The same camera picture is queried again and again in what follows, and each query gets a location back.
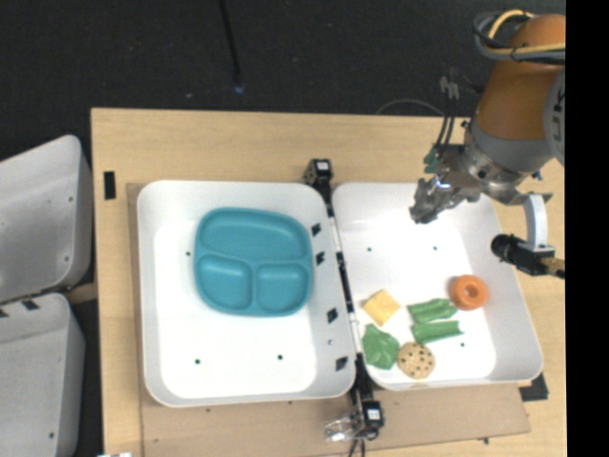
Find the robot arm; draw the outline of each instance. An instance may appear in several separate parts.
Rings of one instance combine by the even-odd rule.
[[[503,44],[497,34],[508,21],[519,28]],[[526,242],[505,236],[496,239],[493,251],[532,275],[564,277],[564,265],[549,262],[554,252],[540,234],[545,232],[543,204],[552,195],[523,194],[517,186],[527,176],[539,176],[553,158],[564,165],[566,19],[522,10],[486,13],[477,17],[474,32],[480,52],[498,64],[465,126],[463,144],[449,144],[450,130],[442,127],[424,160],[425,172],[433,177],[419,180],[411,217],[427,224],[444,209],[477,201],[482,193],[505,205],[524,206]],[[457,93],[450,83],[442,86],[449,96]]]

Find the wooden board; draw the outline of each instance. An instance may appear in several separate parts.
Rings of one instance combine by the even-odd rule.
[[[298,181],[313,157],[332,161],[335,184],[416,181],[440,121],[129,109],[95,109],[91,117],[105,451],[132,451],[146,457],[199,455],[202,448],[206,455],[344,452],[345,447],[325,444],[320,428],[322,422],[342,413],[344,399],[207,411],[165,408],[147,396],[137,362],[128,185],[157,179]],[[116,196],[111,199],[106,198],[107,172],[113,172],[115,180]],[[544,176],[543,184],[525,184],[522,190],[555,193],[548,204],[549,241],[558,256],[563,256],[562,168],[550,164]],[[498,206],[497,211],[506,232],[525,235],[521,209]],[[369,452],[392,457],[427,455],[429,449],[420,446],[518,433],[493,439],[490,446],[477,440],[444,443],[434,448],[434,454],[564,453],[564,282],[520,274],[519,281],[540,338],[550,399],[523,405],[515,385],[486,390],[468,387],[460,389],[461,394],[455,390],[435,389],[437,394],[413,391],[406,399],[400,393],[379,391],[387,426],[383,437],[368,444]]]

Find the green vegetable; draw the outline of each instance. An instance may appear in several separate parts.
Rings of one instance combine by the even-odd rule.
[[[459,320],[416,324],[411,329],[415,340],[422,345],[463,334],[459,329]]]
[[[374,324],[366,325],[362,338],[365,361],[376,368],[391,369],[398,359],[400,342]]]
[[[409,305],[407,308],[418,324],[431,322],[439,318],[450,318],[457,313],[457,307],[446,298],[435,298],[424,303]]]

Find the toy donut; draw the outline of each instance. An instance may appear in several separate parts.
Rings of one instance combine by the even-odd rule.
[[[458,309],[476,309],[486,303],[488,289],[478,276],[464,274],[450,286],[450,299]]]

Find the teal divided plate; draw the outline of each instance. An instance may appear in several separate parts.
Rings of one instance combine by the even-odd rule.
[[[201,297],[220,311],[289,315],[311,295],[308,234],[299,222],[281,213],[215,209],[197,228],[194,275]]]

